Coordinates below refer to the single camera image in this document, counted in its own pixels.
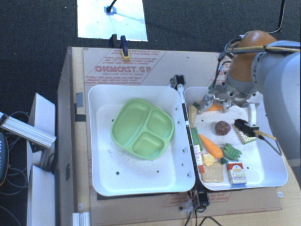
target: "toy carrot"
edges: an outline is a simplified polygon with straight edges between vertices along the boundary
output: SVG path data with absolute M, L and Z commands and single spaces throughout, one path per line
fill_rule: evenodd
M 207 151 L 217 159 L 222 158 L 222 150 L 210 141 L 208 138 L 204 137 L 203 135 L 199 134 L 199 138 L 201 139 L 203 146 L 207 149 Z

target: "black carpet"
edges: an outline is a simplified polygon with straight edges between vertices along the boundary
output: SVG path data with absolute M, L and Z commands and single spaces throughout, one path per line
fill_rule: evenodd
M 130 48 L 221 51 L 247 31 L 274 31 L 281 0 L 143 0 L 148 42 Z M 300 41 L 301 0 L 286 0 L 278 40 Z M 56 92 L 68 46 L 108 47 L 107 40 L 77 37 L 77 0 L 0 0 L 0 111 L 30 112 L 37 92 L 57 102 Z M 25 166 L 24 146 L 11 155 Z M 0 205 L 26 224 L 24 190 L 0 195 Z M 17 225 L 0 209 L 0 225 Z

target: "dark floor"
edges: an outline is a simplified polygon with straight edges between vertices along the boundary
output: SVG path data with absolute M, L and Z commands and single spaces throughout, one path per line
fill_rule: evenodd
M 130 48 L 221 51 L 247 31 L 277 28 L 281 0 L 143 0 L 148 42 Z M 300 41 L 301 0 L 286 0 L 278 40 Z M 108 47 L 107 40 L 77 37 L 77 0 L 0 0 L 0 111 L 29 112 L 38 92 L 56 103 L 67 46 Z M 12 163 L 23 169 L 24 147 Z M 26 191 L 0 205 L 26 222 Z M 0 209 L 0 225 L 16 225 Z

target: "divided green plate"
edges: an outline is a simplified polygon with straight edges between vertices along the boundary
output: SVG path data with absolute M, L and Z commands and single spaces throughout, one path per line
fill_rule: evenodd
M 111 138 L 118 146 L 146 160 L 164 152 L 173 132 L 172 118 L 142 99 L 129 100 L 111 126 Z

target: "white tray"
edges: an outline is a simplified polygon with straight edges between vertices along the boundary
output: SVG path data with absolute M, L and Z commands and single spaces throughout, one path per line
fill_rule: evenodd
M 149 161 L 114 144 L 110 127 L 130 99 L 144 99 L 168 113 L 174 134 L 164 153 Z M 163 86 L 97 85 L 88 94 L 92 182 L 104 196 L 189 191 L 195 183 L 188 136 L 178 92 Z
M 188 88 L 185 91 L 186 105 L 189 106 L 194 102 L 200 102 L 207 92 L 208 89 L 205 87 Z M 261 131 L 271 135 L 268 121 L 265 116 L 262 96 L 257 95 L 253 100 L 253 102 L 260 103 L 256 108 L 257 125 L 260 126 Z M 243 163 L 247 184 L 231 185 L 226 165 L 223 165 L 224 180 L 221 183 L 202 182 L 203 185 L 210 190 L 220 191 L 256 187 L 274 187 L 285 184 L 287 181 L 287 171 L 282 156 L 279 156 L 266 142 L 259 139 L 243 145 L 232 126 L 235 119 L 248 121 L 247 108 L 233 106 L 227 113 L 219 111 L 204 112 L 201 115 L 196 116 L 194 126 L 197 127 L 199 134 L 212 140 L 219 147 L 223 147 L 225 143 L 230 143 L 242 152 L 240 161 Z M 216 135 L 214 126 L 218 121 L 226 121 L 231 125 L 231 130 L 227 135 Z

